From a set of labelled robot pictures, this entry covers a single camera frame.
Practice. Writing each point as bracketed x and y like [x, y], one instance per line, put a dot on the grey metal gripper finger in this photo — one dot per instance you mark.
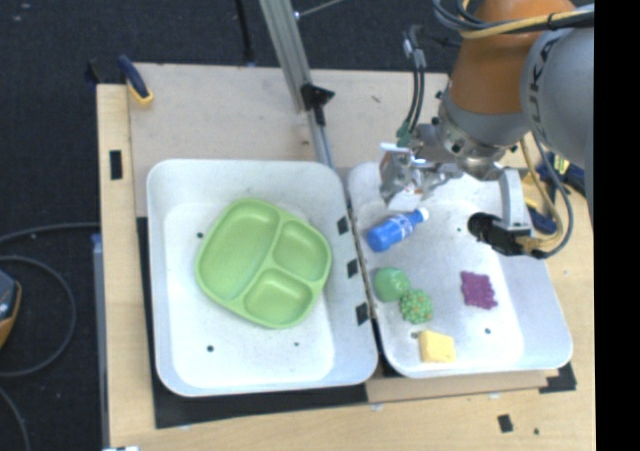
[387, 191]
[424, 187]

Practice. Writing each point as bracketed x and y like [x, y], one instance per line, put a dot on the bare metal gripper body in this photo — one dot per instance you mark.
[462, 151]

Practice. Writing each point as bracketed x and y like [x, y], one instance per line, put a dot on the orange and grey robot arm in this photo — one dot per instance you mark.
[500, 64]

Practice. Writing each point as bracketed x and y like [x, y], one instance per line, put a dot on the blue bottle with white cap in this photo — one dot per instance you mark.
[387, 234]

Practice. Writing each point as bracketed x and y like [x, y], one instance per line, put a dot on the white plastic tray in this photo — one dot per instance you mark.
[450, 249]
[250, 354]

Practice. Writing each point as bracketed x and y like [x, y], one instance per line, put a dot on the green round fruit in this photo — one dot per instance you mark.
[389, 284]

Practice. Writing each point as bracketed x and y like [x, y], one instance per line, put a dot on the purple grapes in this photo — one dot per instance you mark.
[477, 290]

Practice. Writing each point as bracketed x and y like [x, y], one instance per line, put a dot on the green grapes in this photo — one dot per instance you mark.
[416, 306]

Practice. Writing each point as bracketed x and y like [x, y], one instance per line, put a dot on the yellow cheese block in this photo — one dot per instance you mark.
[437, 347]

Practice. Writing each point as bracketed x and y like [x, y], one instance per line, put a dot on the green divided plate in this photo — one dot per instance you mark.
[235, 249]

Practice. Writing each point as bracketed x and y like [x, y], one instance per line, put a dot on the flat brown board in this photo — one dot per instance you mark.
[225, 114]

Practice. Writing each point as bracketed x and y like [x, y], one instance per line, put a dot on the black cylinder on white bracket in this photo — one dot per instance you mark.
[500, 234]

